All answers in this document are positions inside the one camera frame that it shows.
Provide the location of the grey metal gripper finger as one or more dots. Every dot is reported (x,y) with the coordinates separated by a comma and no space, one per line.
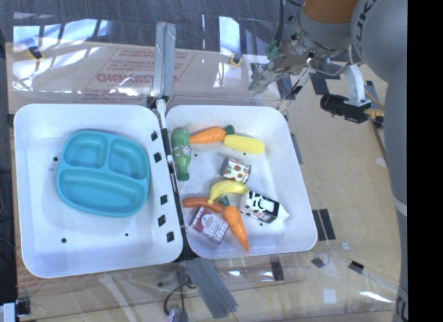
(267,81)
(255,79)

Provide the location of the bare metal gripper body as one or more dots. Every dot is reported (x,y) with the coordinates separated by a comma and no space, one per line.
(297,54)

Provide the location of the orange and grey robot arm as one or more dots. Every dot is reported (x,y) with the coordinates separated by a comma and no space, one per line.
(377,19)

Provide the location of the yellow corn cob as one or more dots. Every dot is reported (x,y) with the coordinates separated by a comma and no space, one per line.
(244,144)

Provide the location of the orange carrot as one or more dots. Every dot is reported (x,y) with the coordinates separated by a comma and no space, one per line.
(207,135)
(236,223)

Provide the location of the small printed can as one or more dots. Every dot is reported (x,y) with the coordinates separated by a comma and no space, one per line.
(236,170)

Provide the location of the thin black and white rod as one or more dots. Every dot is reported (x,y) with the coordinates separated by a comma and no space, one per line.
(163,120)

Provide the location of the green bottle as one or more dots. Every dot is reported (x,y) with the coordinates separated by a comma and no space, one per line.
(181,152)

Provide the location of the yellow banana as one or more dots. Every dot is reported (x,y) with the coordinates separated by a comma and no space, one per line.
(228,187)

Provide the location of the black and white milk carton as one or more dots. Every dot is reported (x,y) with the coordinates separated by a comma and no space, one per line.
(261,207)

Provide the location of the white plastic tray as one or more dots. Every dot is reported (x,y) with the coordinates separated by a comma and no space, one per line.
(287,210)
(45,210)

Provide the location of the orange sausage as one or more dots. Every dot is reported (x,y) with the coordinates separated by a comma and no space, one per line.
(198,202)

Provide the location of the brown cardboard board red print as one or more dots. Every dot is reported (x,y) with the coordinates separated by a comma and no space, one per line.
(104,71)

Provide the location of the red and white packet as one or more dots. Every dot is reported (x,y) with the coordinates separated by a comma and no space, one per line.
(209,225)

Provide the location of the blue divided plate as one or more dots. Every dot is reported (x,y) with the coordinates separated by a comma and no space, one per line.
(103,173)

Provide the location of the black cylinder on white bracket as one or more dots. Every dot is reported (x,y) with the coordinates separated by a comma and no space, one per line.
(346,102)

